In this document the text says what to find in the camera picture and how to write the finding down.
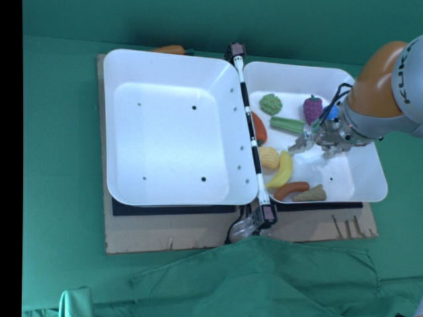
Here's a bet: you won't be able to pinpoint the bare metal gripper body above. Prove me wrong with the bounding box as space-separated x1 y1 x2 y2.
313 118 368 152

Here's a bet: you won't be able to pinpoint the white plastic tray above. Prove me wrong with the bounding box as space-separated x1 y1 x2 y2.
102 48 260 207
242 61 389 205

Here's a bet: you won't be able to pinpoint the green celery stick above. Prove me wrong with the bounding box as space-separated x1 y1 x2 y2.
270 116 306 135

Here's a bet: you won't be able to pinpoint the blue round toy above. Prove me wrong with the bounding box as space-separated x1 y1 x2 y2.
323 104 340 120

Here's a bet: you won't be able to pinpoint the yellow banana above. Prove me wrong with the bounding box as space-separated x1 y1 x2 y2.
265 150 294 190

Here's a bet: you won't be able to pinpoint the purple grapes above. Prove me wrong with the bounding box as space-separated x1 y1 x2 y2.
303 94 324 126

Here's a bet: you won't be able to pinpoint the yellow corn cob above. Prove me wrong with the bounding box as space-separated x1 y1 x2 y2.
258 146 281 171

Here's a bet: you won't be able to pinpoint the orange red pepper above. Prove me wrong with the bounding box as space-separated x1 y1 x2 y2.
250 110 268 147

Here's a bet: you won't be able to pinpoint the orange sausage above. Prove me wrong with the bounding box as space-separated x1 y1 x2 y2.
273 181 311 202

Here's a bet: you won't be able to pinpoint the green grapes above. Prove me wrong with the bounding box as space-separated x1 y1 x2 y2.
258 93 284 116

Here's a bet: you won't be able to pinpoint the thin black and white rod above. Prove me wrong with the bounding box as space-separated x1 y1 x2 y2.
233 55 272 207

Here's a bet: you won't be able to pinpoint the brown cardboard board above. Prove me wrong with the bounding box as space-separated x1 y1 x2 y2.
96 53 379 255

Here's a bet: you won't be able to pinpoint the orange carrot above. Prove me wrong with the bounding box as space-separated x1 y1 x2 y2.
148 44 196 56

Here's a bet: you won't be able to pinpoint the pale green cloth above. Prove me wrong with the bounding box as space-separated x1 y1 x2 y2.
58 285 95 317

